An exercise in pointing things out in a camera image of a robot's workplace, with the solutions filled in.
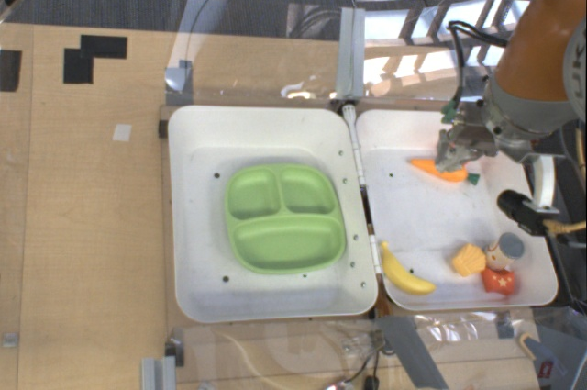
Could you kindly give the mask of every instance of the red toy with star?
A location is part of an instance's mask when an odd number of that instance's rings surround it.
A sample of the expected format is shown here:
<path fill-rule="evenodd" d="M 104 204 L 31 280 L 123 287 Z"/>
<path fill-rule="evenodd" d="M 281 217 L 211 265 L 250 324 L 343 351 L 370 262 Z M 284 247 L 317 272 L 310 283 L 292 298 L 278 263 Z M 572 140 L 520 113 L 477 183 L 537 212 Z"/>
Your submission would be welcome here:
<path fill-rule="evenodd" d="M 515 289 L 515 275 L 506 269 L 494 271 L 486 268 L 481 276 L 486 292 L 497 292 L 502 295 L 510 295 Z"/>

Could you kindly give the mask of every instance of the green divided tray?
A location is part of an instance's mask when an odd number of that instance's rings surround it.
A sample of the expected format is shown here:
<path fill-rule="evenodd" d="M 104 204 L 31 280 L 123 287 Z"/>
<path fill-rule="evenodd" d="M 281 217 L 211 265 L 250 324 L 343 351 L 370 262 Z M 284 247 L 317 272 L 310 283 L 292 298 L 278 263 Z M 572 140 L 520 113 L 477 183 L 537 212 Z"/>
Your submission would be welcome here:
<path fill-rule="evenodd" d="M 306 165 L 268 164 L 240 170 L 228 181 L 225 213 L 232 250 L 255 273 L 326 268 L 346 247 L 332 183 Z"/>

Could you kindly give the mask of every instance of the white tape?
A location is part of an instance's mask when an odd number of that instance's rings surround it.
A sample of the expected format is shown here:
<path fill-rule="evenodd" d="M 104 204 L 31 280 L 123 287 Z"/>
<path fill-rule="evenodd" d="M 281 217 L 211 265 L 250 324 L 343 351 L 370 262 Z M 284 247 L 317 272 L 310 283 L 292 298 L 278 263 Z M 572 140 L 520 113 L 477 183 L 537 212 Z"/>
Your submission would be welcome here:
<path fill-rule="evenodd" d="M 114 142 L 129 142 L 131 130 L 132 126 L 130 124 L 116 124 L 112 140 Z"/>

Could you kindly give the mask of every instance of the orange carrot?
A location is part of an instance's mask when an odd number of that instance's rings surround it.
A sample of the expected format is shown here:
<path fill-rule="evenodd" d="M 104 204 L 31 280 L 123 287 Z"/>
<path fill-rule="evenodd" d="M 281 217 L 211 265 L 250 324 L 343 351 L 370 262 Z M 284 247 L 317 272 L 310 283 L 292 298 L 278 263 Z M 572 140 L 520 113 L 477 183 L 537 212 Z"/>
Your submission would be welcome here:
<path fill-rule="evenodd" d="M 445 180 L 451 181 L 453 183 L 460 183 L 467 179 L 469 175 L 467 170 L 461 168 L 456 172 L 439 172 L 437 167 L 432 159 L 412 159 L 410 161 L 415 167 L 419 168 L 420 170 L 424 170 L 427 173 L 433 174 L 436 177 Z"/>

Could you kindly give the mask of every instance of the gray cap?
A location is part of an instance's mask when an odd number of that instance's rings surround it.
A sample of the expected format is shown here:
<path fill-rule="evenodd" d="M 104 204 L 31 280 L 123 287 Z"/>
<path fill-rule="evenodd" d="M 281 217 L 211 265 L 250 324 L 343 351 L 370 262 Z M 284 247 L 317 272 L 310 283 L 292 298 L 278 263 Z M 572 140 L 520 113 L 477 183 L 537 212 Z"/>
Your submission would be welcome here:
<path fill-rule="evenodd" d="M 524 255 L 524 243 L 513 233 L 504 233 L 499 238 L 499 248 L 505 256 L 512 260 L 522 258 Z"/>

